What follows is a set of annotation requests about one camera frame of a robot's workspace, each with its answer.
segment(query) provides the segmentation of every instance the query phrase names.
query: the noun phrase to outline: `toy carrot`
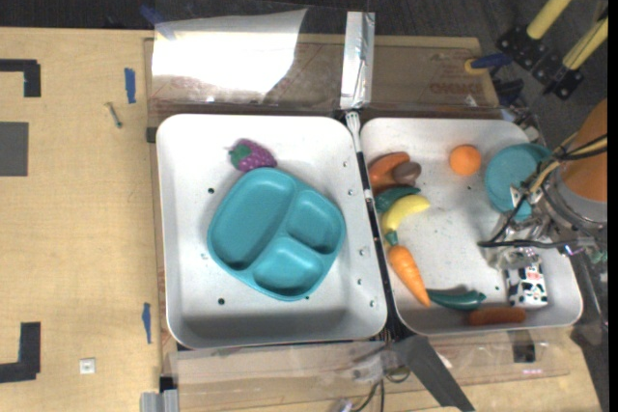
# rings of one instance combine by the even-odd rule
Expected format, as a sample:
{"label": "toy carrot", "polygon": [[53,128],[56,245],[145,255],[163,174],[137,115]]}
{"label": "toy carrot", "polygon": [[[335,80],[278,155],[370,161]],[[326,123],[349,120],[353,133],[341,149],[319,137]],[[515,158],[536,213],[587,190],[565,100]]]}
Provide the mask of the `toy carrot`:
{"label": "toy carrot", "polygon": [[405,151],[396,151],[385,154],[369,166],[369,183],[374,192],[386,187],[398,185],[393,179],[393,170],[402,163],[409,162],[409,155]]}
{"label": "toy carrot", "polygon": [[388,250],[388,262],[414,297],[423,306],[430,307],[432,303],[412,253],[401,244],[395,244]]}
{"label": "toy carrot", "polygon": [[486,324],[521,323],[525,321],[525,310],[522,308],[481,308],[468,314],[467,323],[470,326]]}

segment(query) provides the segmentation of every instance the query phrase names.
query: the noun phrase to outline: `teal plate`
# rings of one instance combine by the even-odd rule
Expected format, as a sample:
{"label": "teal plate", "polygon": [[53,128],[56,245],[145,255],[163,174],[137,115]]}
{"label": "teal plate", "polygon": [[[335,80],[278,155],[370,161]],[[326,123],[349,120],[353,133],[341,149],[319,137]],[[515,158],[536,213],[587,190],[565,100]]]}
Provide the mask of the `teal plate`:
{"label": "teal plate", "polygon": [[[511,185],[520,186],[536,170],[537,165],[550,155],[550,149],[534,143],[513,145],[499,151],[485,173],[485,188],[493,207],[501,213],[511,211]],[[524,201],[515,220],[525,220],[531,213],[530,203]]]}
{"label": "teal plate", "polygon": [[209,226],[212,258],[275,299],[307,297],[322,282],[346,236],[337,206],[310,185],[273,168],[243,175]]}

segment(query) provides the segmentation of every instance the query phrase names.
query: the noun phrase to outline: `toy orange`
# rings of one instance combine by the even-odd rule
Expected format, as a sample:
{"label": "toy orange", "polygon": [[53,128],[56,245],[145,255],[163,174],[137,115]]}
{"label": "toy orange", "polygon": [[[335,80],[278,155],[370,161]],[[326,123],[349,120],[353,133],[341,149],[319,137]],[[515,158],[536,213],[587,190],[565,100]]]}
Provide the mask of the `toy orange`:
{"label": "toy orange", "polygon": [[481,153],[472,145],[457,146],[451,151],[448,163],[460,176],[471,176],[481,168]]}

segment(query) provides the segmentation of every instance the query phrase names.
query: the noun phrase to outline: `gray square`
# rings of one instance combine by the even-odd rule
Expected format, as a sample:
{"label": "gray square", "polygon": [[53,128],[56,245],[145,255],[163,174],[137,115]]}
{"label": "gray square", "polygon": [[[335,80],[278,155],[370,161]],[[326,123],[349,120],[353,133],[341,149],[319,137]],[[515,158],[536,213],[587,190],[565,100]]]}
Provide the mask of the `gray square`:
{"label": "gray square", "polygon": [[28,175],[28,123],[0,123],[0,177]]}

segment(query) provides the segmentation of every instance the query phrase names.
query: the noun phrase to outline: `banana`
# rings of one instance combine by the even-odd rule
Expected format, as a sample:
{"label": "banana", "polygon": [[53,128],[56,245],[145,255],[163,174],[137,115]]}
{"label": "banana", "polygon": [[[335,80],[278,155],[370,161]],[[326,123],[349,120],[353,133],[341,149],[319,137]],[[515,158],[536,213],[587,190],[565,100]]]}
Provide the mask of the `banana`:
{"label": "banana", "polygon": [[404,218],[414,213],[420,213],[430,206],[429,200],[420,194],[404,196],[397,200],[381,219],[382,230],[385,234],[396,232]]}

